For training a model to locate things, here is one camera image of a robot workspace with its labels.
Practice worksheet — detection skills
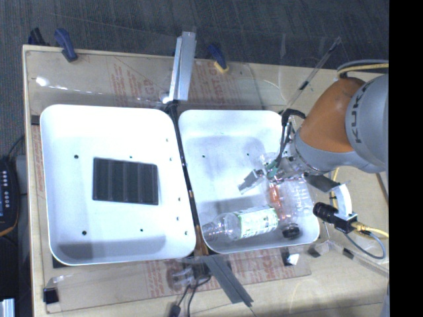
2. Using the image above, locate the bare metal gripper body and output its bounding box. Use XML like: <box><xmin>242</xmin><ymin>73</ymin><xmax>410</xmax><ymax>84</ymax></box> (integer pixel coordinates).
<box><xmin>263</xmin><ymin>141</ymin><xmax>313</xmax><ymax>182</ymax></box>

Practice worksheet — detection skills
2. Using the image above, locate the clear bottle with orange label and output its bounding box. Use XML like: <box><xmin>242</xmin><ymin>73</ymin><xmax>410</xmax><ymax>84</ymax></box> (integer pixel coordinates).
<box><xmin>266</xmin><ymin>176</ymin><xmax>314</xmax><ymax>240</ymax></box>

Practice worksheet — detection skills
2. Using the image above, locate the clear bottle with green label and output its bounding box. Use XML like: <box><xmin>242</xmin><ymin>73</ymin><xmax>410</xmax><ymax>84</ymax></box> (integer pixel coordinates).
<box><xmin>202</xmin><ymin>205</ymin><xmax>282</xmax><ymax>244</ymax></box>

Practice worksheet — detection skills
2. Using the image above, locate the white plastic tray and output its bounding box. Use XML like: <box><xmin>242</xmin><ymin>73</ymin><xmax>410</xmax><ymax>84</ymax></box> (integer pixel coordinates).
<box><xmin>177</xmin><ymin>108</ymin><xmax>321</xmax><ymax>255</ymax></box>
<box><xmin>39</xmin><ymin>103</ymin><xmax>198</xmax><ymax>267</ymax></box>

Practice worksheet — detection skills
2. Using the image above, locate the black ribbed rectangular pad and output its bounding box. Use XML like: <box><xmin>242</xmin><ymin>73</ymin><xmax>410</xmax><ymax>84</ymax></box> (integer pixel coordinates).
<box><xmin>92</xmin><ymin>157</ymin><xmax>160</xmax><ymax>207</ymax></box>

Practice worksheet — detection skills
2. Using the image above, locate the brown cardboard board red print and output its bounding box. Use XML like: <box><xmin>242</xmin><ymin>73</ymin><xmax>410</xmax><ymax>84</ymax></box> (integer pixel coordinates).
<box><xmin>30</xmin><ymin>52</ymin><xmax>313</xmax><ymax>310</ymax></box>

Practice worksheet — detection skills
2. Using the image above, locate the black cylinder on white bracket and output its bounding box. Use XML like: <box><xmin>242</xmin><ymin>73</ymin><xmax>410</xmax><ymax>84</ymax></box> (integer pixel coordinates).
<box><xmin>312</xmin><ymin>180</ymin><xmax>360</xmax><ymax>235</ymax></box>

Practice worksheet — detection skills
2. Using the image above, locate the black block with thin wires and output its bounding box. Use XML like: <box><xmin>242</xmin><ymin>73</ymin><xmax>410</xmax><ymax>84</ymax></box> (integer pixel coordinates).
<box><xmin>183</xmin><ymin>258</ymin><xmax>213</xmax><ymax>279</ymax></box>

